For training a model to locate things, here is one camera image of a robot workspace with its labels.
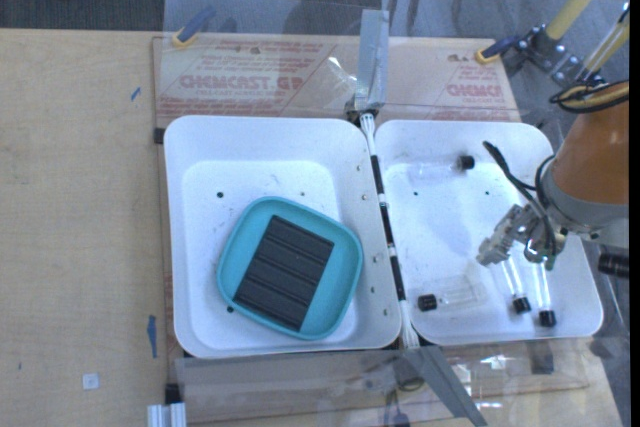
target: tan tabletop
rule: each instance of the tan tabletop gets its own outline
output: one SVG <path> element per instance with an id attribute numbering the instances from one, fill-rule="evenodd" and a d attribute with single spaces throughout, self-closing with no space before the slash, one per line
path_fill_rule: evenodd
<path id="1" fill-rule="evenodd" d="M 145 425 L 164 401 L 153 36 L 0 31 L 2 425 Z M 482 413 L 495 425 L 620 425 L 600 361 L 585 371 L 586 387 Z"/>

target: clear plastic sheet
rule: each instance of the clear plastic sheet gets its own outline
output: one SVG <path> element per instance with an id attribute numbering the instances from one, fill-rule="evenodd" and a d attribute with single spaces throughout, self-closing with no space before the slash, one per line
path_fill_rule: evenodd
<path id="1" fill-rule="evenodd" d="M 542 340 L 443 353 L 489 425 L 618 425 L 598 407 L 610 392 L 594 372 L 592 345 Z M 382 427 L 397 415 L 411 425 L 473 425 L 454 420 L 464 415 L 452 413 L 430 386 L 421 362 L 432 350 L 183 358 L 176 365 L 190 425 L 279 425 L 286 416 L 291 425 Z"/>
<path id="2" fill-rule="evenodd" d="M 389 88 L 378 120 L 522 120 L 541 129 L 558 148 L 574 119 L 547 102 L 558 85 L 534 66 L 511 67 L 498 60 L 482 68 L 473 56 L 496 40 L 547 23 L 565 1 L 382 0 L 382 12 L 389 13 Z M 293 0 L 166 2 L 165 37 L 156 54 L 158 127 L 191 113 L 344 117 L 358 85 L 362 7 Z M 197 39 L 177 48 L 172 37 L 214 3 L 216 14 L 202 25 Z M 623 5 L 622 0 L 592 0 L 563 43 L 576 55 L 587 55 L 598 41 L 585 35 L 594 27 L 606 34 Z M 274 60 L 263 75 L 268 79 L 258 80 L 257 89 L 270 92 L 240 98 L 238 91 L 256 86 L 249 74 L 266 58 Z M 628 77 L 628 60 L 624 45 L 605 63 L 602 75 Z M 227 74 L 225 87 L 195 78 L 214 76 L 223 68 L 235 74 Z M 246 76 L 248 82 L 238 87 L 236 78 L 234 87 L 231 76 Z M 267 83 L 274 87 L 265 87 Z M 456 96 L 468 91 L 465 84 L 481 86 L 474 91 L 484 93 L 475 99 Z M 500 94 L 492 96 L 496 87 Z M 207 89 L 227 91 L 235 100 L 197 93 Z M 490 425 L 620 425 L 618 415 L 599 407 L 599 400 L 610 400 L 611 394 L 601 363 L 606 372 L 628 372 L 628 317 L 617 302 L 618 279 L 595 268 L 598 251 L 598 246 L 586 245 L 605 310 L 593 339 L 443 349 Z M 259 418 L 261 425 L 282 425 L 282 416 L 294 415 L 296 425 L 383 426 L 393 425 L 400 414 L 411 425 L 432 420 L 444 426 L 469 424 L 456 423 L 452 418 L 459 415 L 420 379 L 411 383 L 419 383 L 416 389 L 405 386 L 398 376 L 402 360 L 402 351 L 381 349 L 228 360 L 187 357 L 175 359 L 175 365 L 194 424 L 255 425 Z"/>
<path id="3" fill-rule="evenodd" d="M 358 84 L 365 11 L 297 0 L 165 0 L 157 126 L 185 114 L 341 117 Z"/>

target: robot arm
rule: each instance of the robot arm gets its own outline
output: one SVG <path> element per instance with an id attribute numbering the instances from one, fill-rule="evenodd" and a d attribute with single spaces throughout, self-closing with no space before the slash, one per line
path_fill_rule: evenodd
<path id="1" fill-rule="evenodd" d="M 514 205 L 484 240 L 482 265 L 509 257 L 514 241 L 525 257 L 553 268 L 570 232 L 624 250 L 629 247 L 629 82 L 578 86 L 551 99 L 578 113 L 558 154 L 541 164 L 537 199 L 509 177 L 497 148 L 485 143 L 507 177 L 529 202 Z"/>

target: clear plastic tube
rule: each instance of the clear plastic tube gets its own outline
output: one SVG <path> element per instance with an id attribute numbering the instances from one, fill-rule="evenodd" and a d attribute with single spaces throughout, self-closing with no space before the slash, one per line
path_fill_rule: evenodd
<path id="1" fill-rule="evenodd" d="M 450 155 L 425 159 L 412 166 L 411 178 L 415 181 L 433 181 L 473 169 L 475 160 L 470 155 Z"/>
<path id="2" fill-rule="evenodd" d="M 482 304 L 487 293 L 481 282 L 472 283 L 465 276 L 445 278 L 432 283 L 429 292 L 418 297 L 421 311 L 463 309 Z"/>
<path id="3" fill-rule="evenodd" d="M 544 262 L 532 265 L 540 325 L 543 327 L 553 327 L 556 325 L 556 316 L 551 302 L 551 294 L 549 292 L 547 270 L 544 266 Z"/>
<path id="4" fill-rule="evenodd" d="M 521 314 L 531 311 L 531 305 L 529 304 L 527 293 L 522 286 L 520 273 L 518 272 L 518 268 L 516 267 L 513 258 L 507 258 L 506 260 L 500 262 L 499 265 L 502 267 L 504 276 L 507 280 L 509 292 L 511 293 L 512 297 L 513 308 L 515 309 L 516 313 Z"/>

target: small black object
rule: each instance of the small black object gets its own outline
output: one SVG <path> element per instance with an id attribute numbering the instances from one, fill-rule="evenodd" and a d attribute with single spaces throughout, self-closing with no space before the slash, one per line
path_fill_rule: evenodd
<path id="1" fill-rule="evenodd" d="M 433 294 L 425 294 L 418 297 L 418 309 L 420 311 L 435 310 L 438 307 L 438 300 Z"/>
<path id="2" fill-rule="evenodd" d="M 526 297 L 518 297 L 513 300 L 513 308 L 516 310 L 516 313 L 520 315 L 521 313 L 525 313 L 527 311 L 531 311 L 531 305 L 529 304 L 529 299 Z"/>
<path id="3" fill-rule="evenodd" d="M 345 113 L 347 116 L 347 121 L 349 123 L 353 123 L 358 128 L 362 128 L 360 126 L 360 116 L 362 116 L 363 114 L 371 114 L 373 116 L 373 119 L 375 119 L 376 116 L 378 115 L 378 112 L 379 112 L 378 109 L 367 109 L 366 111 L 354 111 L 353 102 L 354 102 L 354 97 L 352 97 L 350 100 L 347 101 L 345 105 Z"/>
<path id="4" fill-rule="evenodd" d="M 177 383 L 167 383 L 164 386 L 164 403 L 165 405 L 177 404 L 182 402 L 180 396 L 180 387 Z"/>
<path id="5" fill-rule="evenodd" d="M 164 142 L 164 128 L 153 129 L 153 142 L 156 144 L 162 144 Z"/>
<path id="6" fill-rule="evenodd" d="M 538 314 L 542 327 L 553 327 L 556 325 L 556 314 L 553 310 L 542 310 Z"/>
<path id="7" fill-rule="evenodd" d="M 481 55 L 485 59 L 489 59 L 494 55 L 504 54 L 507 50 L 512 48 L 519 40 L 518 36 L 509 36 L 508 38 L 501 39 L 496 41 L 493 45 L 485 48 Z"/>
<path id="8" fill-rule="evenodd" d="M 409 417 L 404 413 L 398 413 L 393 417 L 394 427 L 411 427 Z"/>
<path id="9" fill-rule="evenodd" d="M 234 302 L 300 331 L 333 247 L 332 241 L 274 215 Z"/>
<path id="10" fill-rule="evenodd" d="M 392 368 L 396 384 L 400 389 L 411 388 L 424 382 L 423 377 L 420 375 L 420 370 L 409 361 L 409 358 L 400 357 L 394 360 Z"/>
<path id="11" fill-rule="evenodd" d="M 547 340 L 531 340 L 527 342 L 527 352 L 534 375 L 551 375 L 555 372 L 553 351 Z"/>
<path id="12" fill-rule="evenodd" d="M 604 253 L 598 259 L 598 270 L 604 274 L 629 279 L 629 257 Z"/>
<path id="13" fill-rule="evenodd" d="M 476 161 L 471 155 L 462 155 L 458 158 L 458 165 L 460 166 L 460 169 L 473 169 L 476 165 Z"/>

